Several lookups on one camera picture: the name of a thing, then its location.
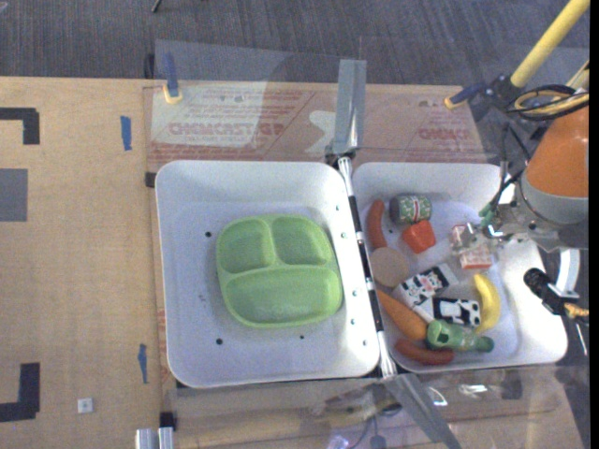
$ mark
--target green bottle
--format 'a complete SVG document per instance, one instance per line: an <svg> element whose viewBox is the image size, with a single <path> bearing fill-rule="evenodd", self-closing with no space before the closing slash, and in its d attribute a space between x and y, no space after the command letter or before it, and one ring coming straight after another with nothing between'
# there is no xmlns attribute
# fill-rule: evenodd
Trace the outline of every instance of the green bottle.
<svg viewBox="0 0 599 449"><path fill-rule="evenodd" d="M480 351L481 353L489 353L495 346L495 342L489 336L480 336L468 327L452 325L441 319L429 323L427 343L433 349Z"/></svg>

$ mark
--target green can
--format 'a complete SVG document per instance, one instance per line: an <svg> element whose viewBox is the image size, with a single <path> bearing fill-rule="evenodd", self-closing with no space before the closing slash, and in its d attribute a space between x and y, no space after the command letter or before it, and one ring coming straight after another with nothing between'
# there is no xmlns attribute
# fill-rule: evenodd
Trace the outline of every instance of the green can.
<svg viewBox="0 0 599 449"><path fill-rule="evenodd" d="M432 214L432 203L424 195L398 195L389 201L389 216L397 225L413 225L422 220L429 220Z"/></svg>

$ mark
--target white tray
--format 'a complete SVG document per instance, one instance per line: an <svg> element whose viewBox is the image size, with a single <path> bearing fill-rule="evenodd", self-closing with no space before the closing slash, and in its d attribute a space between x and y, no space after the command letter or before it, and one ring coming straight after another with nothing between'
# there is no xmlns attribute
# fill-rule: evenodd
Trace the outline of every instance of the white tray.
<svg viewBox="0 0 599 449"><path fill-rule="evenodd" d="M415 255L401 241L401 230L388 216L383 219L388 246L406 255L412 274L416 274L449 257L449 231L453 225L479 222L478 211L499 187L499 168L481 164L367 163L356 169L352 180L362 222L366 222L368 209L377 198L388 203L398 194L420 193L431 199L431 225L437 243L424 253ZM506 191L502 202L509 201L512 193ZM485 333L495 341L492 352L457 352L448 365L423 366L393 348L401 332L383 312L391 356L403 368L417 373L523 366L561 359L567 349L562 318L545 309L524 283L522 278L529 268L543 268L536 245L514 241L499 251L489 270L502 300L498 325ZM444 297L476 298L476 290L472 283L466 283L449 288Z"/></svg>
<svg viewBox="0 0 599 449"><path fill-rule="evenodd" d="M359 377L379 360L341 175L320 163L178 161L155 181L168 364L190 387ZM328 233L343 305L328 320L256 329L227 311L216 275L220 230L244 216L299 213Z"/></svg>

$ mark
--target gray square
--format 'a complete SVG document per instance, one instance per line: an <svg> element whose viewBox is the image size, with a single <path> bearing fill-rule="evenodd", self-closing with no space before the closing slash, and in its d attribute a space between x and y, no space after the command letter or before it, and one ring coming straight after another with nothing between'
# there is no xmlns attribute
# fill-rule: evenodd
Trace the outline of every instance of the gray square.
<svg viewBox="0 0 599 449"><path fill-rule="evenodd" d="M27 170L0 168L0 222L27 221Z"/></svg>

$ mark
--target green container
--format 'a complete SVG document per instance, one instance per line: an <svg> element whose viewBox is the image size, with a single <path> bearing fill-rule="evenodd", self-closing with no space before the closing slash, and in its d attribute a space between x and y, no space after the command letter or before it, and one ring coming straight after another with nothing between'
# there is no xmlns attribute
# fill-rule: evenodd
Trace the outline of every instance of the green container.
<svg viewBox="0 0 599 449"><path fill-rule="evenodd" d="M342 305L329 237L305 216L267 214L229 223L216 242L226 308L251 327L288 327L327 319Z"/></svg>

